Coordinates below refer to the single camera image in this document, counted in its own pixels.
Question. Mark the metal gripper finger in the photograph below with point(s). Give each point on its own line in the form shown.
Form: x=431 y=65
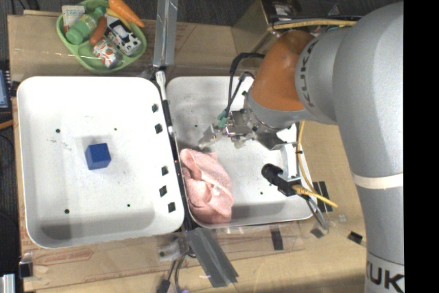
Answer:
x=239 y=143
x=213 y=136

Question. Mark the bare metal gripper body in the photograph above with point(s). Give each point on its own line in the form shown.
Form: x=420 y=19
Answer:
x=244 y=123

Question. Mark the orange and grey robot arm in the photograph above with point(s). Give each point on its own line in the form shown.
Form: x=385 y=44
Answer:
x=360 y=79

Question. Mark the white plastic tray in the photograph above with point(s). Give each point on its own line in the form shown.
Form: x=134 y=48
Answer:
x=202 y=103
x=103 y=96

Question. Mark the pink cloth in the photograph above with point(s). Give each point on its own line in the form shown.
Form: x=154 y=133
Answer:
x=209 y=188

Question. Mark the blue cube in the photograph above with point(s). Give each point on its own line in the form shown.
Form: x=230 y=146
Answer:
x=98 y=156

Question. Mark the black and white cow carton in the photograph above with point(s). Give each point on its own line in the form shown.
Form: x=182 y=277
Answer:
x=124 y=37

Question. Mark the white can with red print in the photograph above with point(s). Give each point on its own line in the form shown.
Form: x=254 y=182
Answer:
x=106 y=53

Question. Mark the green divided plate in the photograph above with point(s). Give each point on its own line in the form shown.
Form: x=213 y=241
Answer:
x=87 y=61

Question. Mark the yellow banana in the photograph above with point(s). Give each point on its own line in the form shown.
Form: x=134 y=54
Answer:
x=118 y=19

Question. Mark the orange carrot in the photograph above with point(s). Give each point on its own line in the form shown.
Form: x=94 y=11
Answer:
x=125 y=11

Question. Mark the brown sausage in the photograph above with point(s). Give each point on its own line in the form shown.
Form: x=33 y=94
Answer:
x=98 y=30

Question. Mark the green bottle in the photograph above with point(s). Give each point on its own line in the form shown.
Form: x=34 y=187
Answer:
x=80 y=29

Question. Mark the white packet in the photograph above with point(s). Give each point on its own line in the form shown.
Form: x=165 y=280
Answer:
x=71 y=15

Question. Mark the brown cardboard board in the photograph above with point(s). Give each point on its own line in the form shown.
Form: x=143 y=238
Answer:
x=34 y=44

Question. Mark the black cylinder on white bracket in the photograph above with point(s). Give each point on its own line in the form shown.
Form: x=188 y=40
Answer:
x=278 y=178

